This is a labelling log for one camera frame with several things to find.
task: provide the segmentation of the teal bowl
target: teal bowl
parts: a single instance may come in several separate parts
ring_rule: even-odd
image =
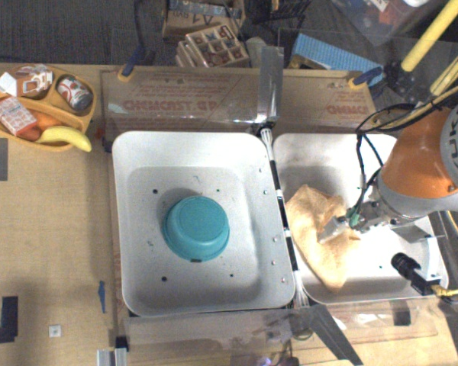
[[[206,262],[225,250],[229,221],[224,209],[213,199],[187,197],[169,209],[163,222],[163,237],[180,258]]]

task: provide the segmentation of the banana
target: banana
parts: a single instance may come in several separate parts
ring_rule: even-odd
[[[35,141],[36,143],[70,143],[85,152],[92,151],[92,143],[81,131],[70,126],[53,126],[47,128]]]

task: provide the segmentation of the fruit basket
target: fruit basket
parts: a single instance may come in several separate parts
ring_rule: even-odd
[[[88,129],[90,120],[92,119],[93,114],[95,113],[95,107],[97,104],[97,94],[95,89],[84,79],[78,77],[71,72],[63,71],[56,67],[47,66],[53,72],[53,81],[51,86],[47,89],[46,92],[38,95],[36,98],[26,98],[24,96],[17,96],[17,99],[21,102],[24,107],[29,111],[38,111],[49,117],[55,118],[63,126],[72,127],[73,129],[78,130],[79,132],[85,134]],[[90,105],[82,111],[76,111],[73,109],[68,101],[58,92],[56,87],[58,83],[67,76],[73,76],[77,81],[88,89],[92,93],[92,102]],[[11,97],[10,94],[0,91],[0,101],[5,98]],[[73,147],[73,144],[68,142],[49,142],[49,143],[38,143],[30,140],[26,140],[19,136],[15,136],[10,133],[7,127],[0,122],[0,135],[10,140],[14,140],[24,145],[31,146],[34,148],[47,150],[50,152],[62,152]]]

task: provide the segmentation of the dark floor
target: dark floor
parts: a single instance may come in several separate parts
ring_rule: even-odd
[[[420,37],[434,14],[405,36],[411,41]],[[144,0],[139,17],[146,48],[155,52],[153,64],[175,65],[175,47],[161,37],[161,1]],[[247,21],[243,33],[276,44],[279,28],[296,26],[295,19],[261,25]],[[348,34],[343,38],[348,49],[370,53],[363,36],[330,0],[313,0],[302,28]],[[441,40],[458,43],[458,18]],[[136,46],[134,0],[0,0],[0,61],[120,65]],[[445,314],[458,348],[458,313],[445,307]]]

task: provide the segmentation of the white square marker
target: white square marker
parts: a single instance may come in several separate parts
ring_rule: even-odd
[[[61,337],[61,325],[56,324],[55,326],[49,326],[49,337],[60,338]]]

